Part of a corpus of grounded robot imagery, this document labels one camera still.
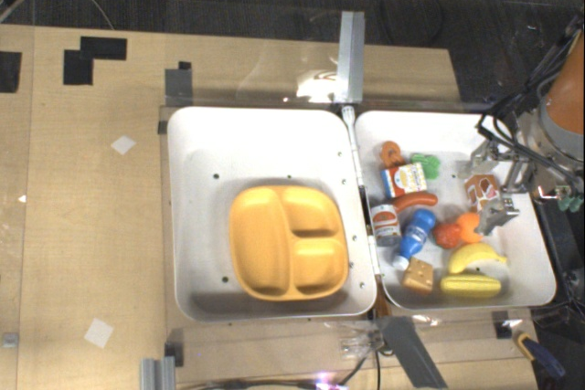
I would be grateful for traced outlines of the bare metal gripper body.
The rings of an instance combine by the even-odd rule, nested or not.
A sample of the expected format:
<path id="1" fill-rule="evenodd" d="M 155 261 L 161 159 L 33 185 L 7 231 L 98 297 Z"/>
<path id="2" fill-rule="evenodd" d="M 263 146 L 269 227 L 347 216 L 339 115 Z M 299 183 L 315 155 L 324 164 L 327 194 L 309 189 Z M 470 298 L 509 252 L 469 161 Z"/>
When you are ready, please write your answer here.
<path id="1" fill-rule="evenodd" d="M 502 190 L 532 197 L 572 197 L 572 158 L 562 152 L 539 121 L 500 122 L 500 156 L 511 163 Z"/>

